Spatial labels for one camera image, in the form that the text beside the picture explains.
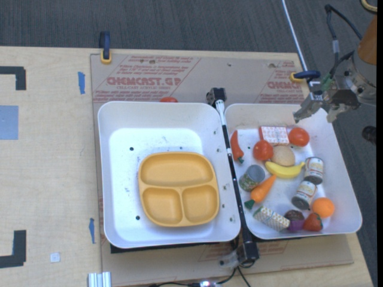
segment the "black tape corner marker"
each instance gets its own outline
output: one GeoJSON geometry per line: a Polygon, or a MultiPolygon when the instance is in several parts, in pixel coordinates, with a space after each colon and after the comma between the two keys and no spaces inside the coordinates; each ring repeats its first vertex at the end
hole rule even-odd
{"type": "Polygon", "coordinates": [[[24,67],[0,66],[0,74],[14,74],[16,77],[16,90],[26,90],[26,75],[24,67]]]}
{"type": "Polygon", "coordinates": [[[26,261],[26,230],[13,232],[12,255],[0,256],[0,268],[20,267],[26,261]]]}

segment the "orange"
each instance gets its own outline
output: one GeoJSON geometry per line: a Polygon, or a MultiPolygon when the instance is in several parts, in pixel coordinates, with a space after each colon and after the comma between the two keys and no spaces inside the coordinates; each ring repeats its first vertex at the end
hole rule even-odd
{"type": "Polygon", "coordinates": [[[317,198],[311,205],[311,210],[321,218],[331,216],[335,211],[334,203],[329,198],[317,198]]]}

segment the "wooden table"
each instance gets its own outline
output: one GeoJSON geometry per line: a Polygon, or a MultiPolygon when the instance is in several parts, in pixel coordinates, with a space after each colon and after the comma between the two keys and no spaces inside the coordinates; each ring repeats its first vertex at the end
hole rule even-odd
{"type": "MultiPolygon", "coordinates": [[[[1,285],[86,286],[88,273],[102,272],[89,58],[98,53],[92,48],[0,48],[0,66],[22,66],[27,73],[27,90],[16,90],[14,75],[0,75],[0,107],[18,106],[19,114],[18,138],[0,139],[0,256],[13,254],[14,231],[26,230],[26,261],[21,267],[0,268],[1,285]],[[79,91],[78,72],[85,75],[84,94],[79,91]],[[91,218],[95,243],[89,230],[91,218]],[[56,252],[60,261],[51,262],[51,254],[56,252]]],[[[283,56],[177,54],[254,59],[283,56]]],[[[347,241],[353,264],[252,274],[247,279],[252,286],[372,286],[356,234],[347,235],[347,241]]],[[[225,286],[245,283],[235,276],[225,286]]]]}

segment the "white plastic tub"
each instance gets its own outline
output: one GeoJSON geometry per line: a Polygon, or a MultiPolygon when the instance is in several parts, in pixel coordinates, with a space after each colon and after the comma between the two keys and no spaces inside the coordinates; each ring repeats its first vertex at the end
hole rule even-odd
{"type": "MultiPolygon", "coordinates": [[[[304,168],[300,175],[294,179],[277,178],[265,200],[255,204],[252,210],[244,207],[245,218],[250,231],[261,239],[286,239],[293,237],[307,237],[329,234],[346,234],[359,230],[362,223],[360,209],[352,188],[347,169],[333,130],[332,124],[326,120],[326,112],[319,110],[310,118],[294,122],[293,112],[300,106],[276,104],[234,104],[227,107],[225,116],[229,136],[238,130],[238,141],[245,155],[243,164],[235,162],[235,172],[239,179],[248,166],[263,162],[253,157],[253,146],[259,141],[260,126],[299,126],[311,136],[309,144],[303,148],[293,147],[296,163],[305,161],[307,157],[319,157],[324,161],[323,183],[317,186],[318,191],[314,197],[328,197],[335,204],[335,212],[329,218],[323,219],[323,229],[320,232],[300,231],[291,233],[287,230],[278,232],[253,218],[253,213],[261,205],[284,215],[290,209],[296,209],[291,198],[297,186],[303,180],[304,168]]],[[[242,202],[250,199],[250,193],[240,189],[242,202]]]]}
{"type": "Polygon", "coordinates": [[[241,228],[218,112],[202,103],[108,102],[98,112],[104,230],[119,248],[226,242],[241,228]],[[217,176],[220,208],[210,222],[162,227],[142,208],[141,161],[157,152],[204,155],[217,176]]]}

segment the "blue square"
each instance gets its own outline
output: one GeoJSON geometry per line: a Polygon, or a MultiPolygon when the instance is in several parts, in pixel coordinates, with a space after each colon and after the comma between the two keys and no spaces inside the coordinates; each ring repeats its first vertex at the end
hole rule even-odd
{"type": "Polygon", "coordinates": [[[19,107],[0,105],[0,139],[19,139],[19,107]]]}

